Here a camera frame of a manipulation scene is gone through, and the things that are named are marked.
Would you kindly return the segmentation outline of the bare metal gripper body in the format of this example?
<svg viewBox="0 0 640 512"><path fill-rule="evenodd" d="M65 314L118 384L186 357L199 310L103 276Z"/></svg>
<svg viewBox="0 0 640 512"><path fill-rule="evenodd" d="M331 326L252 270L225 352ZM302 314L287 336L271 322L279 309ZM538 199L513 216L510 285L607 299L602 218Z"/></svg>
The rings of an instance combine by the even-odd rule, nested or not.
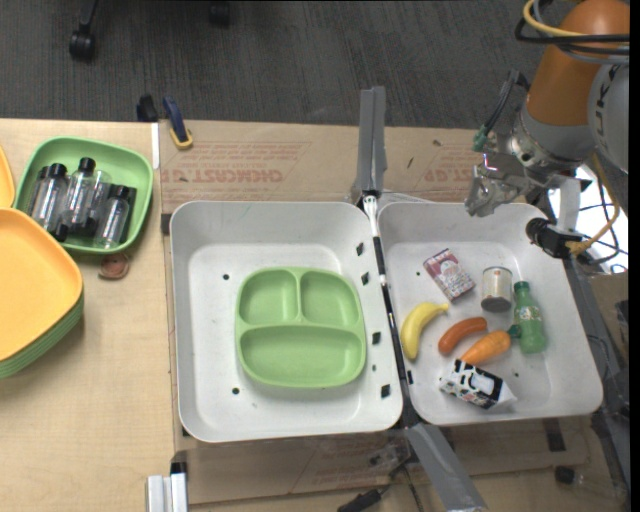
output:
<svg viewBox="0 0 640 512"><path fill-rule="evenodd" d="M478 194L509 188L518 193L536 187L556 188L571 176L571 162L544 149L523 122L515 122L505 133L482 125L472 149L481 154L472 181Z"/></svg>

